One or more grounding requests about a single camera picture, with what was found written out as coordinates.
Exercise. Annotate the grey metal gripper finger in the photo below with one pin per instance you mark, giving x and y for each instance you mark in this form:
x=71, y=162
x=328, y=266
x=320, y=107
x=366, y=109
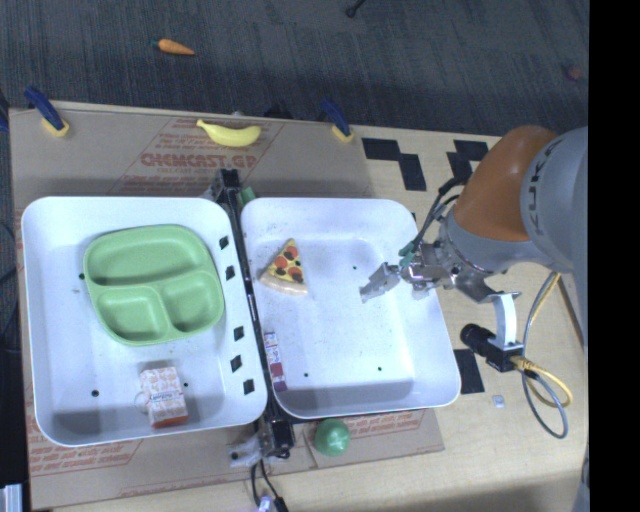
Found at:
x=375, y=291
x=386, y=274

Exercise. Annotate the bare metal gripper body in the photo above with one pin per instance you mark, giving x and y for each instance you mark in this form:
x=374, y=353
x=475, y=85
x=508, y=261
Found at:
x=432, y=275

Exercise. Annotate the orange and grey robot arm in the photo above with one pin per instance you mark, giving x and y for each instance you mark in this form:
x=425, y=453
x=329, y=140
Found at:
x=505, y=200

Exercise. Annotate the white plastic tray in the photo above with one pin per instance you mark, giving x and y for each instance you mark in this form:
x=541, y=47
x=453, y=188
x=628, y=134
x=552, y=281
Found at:
x=65, y=350
x=350, y=340

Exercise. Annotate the toy pizza slice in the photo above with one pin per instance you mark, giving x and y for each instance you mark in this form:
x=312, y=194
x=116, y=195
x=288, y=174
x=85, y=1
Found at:
x=286, y=270

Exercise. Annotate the thin black and white rod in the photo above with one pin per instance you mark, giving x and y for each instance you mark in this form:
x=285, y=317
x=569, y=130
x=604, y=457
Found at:
x=250, y=300

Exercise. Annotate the green round toy pepper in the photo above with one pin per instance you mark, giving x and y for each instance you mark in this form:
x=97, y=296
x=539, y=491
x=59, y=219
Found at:
x=332, y=437

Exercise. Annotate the yellow banana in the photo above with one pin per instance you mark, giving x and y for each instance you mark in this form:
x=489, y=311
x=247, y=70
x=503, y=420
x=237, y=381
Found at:
x=230, y=134

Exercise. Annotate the green divided plate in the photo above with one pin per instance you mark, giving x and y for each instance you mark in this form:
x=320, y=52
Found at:
x=150, y=260

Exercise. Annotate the orange and white carton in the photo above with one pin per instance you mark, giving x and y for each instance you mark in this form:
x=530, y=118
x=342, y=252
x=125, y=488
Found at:
x=164, y=395

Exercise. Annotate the orange carrot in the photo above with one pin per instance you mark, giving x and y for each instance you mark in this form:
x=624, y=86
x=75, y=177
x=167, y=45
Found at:
x=175, y=47

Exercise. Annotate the brown cardboard board red print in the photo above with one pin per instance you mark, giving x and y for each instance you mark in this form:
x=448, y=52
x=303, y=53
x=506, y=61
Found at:
x=100, y=145

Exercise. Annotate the black cylinder on white bracket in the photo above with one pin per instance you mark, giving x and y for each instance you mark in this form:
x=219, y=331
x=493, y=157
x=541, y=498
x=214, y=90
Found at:
x=480, y=339

